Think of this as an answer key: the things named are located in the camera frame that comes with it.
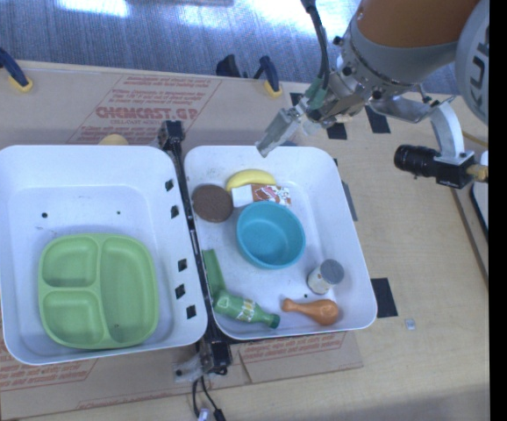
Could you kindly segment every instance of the green bottle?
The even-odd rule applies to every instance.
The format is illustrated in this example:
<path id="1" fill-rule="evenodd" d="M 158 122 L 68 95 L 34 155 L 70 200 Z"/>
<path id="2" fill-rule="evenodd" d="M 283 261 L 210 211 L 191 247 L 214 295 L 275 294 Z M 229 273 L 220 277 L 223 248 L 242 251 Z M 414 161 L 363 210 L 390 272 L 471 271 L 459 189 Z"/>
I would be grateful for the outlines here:
<path id="1" fill-rule="evenodd" d="M 272 329 L 275 329 L 281 322 L 278 315 L 266 313 L 251 299 L 231 295 L 224 289 L 218 291 L 213 307 L 216 313 L 246 323 L 265 323 Z"/>

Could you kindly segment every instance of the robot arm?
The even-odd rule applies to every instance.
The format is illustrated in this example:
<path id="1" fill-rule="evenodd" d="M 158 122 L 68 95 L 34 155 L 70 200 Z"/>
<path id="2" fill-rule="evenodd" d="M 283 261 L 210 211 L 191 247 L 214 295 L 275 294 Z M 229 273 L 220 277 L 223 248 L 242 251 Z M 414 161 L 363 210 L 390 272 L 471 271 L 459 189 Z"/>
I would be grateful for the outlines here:
<path id="1" fill-rule="evenodd" d="M 301 1 L 320 31 L 320 45 L 326 44 L 314 0 Z M 329 67 L 323 48 L 318 78 L 296 106 L 276 115 L 256 143 L 261 155 L 267 156 L 300 126 L 311 134 L 333 125 L 336 116 L 355 115 L 368 105 L 411 123 L 432 121 L 440 152 L 401 146 L 397 167 L 418 175 L 434 173 L 439 183 L 457 188 L 471 181 L 466 170 L 475 161 L 473 153 L 464 151 L 452 98 L 418 102 L 403 94 L 456 61 L 461 94 L 488 123 L 489 0 L 361 0 L 345 34 L 334 43 L 341 46 L 335 67 Z M 422 170 L 425 164 L 430 165 Z"/>

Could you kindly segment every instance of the yellow clamp tip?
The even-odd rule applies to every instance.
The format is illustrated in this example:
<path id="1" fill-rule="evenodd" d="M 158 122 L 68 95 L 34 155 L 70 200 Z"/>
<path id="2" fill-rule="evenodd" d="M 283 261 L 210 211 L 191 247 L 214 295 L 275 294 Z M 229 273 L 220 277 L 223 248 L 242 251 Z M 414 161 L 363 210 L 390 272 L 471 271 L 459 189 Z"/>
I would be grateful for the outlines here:
<path id="1" fill-rule="evenodd" d="M 278 96 L 281 96 L 282 95 L 282 88 L 281 86 L 279 86 L 279 90 L 277 90 L 276 92 L 273 90 L 273 88 L 271 87 L 271 84 L 269 84 L 269 81 L 265 81 L 263 83 L 263 87 L 265 88 L 265 90 L 267 91 L 267 93 L 273 97 L 273 98 L 277 98 Z"/>
<path id="2" fill-rule="evenodd" d="M 33 87 L 33 81 L 30 80 L 28 77 L 25 78 L 27 80 L 27 84 L 25 86 L 21 86 L 19 82 L 14 80 L 11 75 L 8 76 L 8 81 L 12 85 L 12 87 L 16 88 L 20 92 L 29 92 Z"/>

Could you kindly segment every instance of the black cylinder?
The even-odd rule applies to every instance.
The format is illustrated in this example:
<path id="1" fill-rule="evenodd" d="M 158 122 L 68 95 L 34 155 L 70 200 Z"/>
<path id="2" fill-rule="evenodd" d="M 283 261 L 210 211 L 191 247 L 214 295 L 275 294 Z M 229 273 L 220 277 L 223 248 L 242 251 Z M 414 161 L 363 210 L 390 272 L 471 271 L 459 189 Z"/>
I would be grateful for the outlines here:
<path id="1" fill-rule="evenodd" d="M 434 160 L 438 152 L 427 146 L 401 145 L 394 154 L 394 165 L 415 176 L 437 176 L 439 163 Z"/>

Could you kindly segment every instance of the can lid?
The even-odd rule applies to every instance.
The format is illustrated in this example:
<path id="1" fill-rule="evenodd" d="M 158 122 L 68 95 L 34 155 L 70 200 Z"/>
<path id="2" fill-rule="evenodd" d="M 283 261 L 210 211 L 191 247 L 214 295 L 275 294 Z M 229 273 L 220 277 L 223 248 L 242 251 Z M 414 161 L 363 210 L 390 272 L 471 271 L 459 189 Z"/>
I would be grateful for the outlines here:
<path id="1" fill-rule="evenodd" d="M 335 285 L 343 281 L 345 270 L 336 260 L 326 259 L 320 265 L 320 274 L 326 282 Z"/>

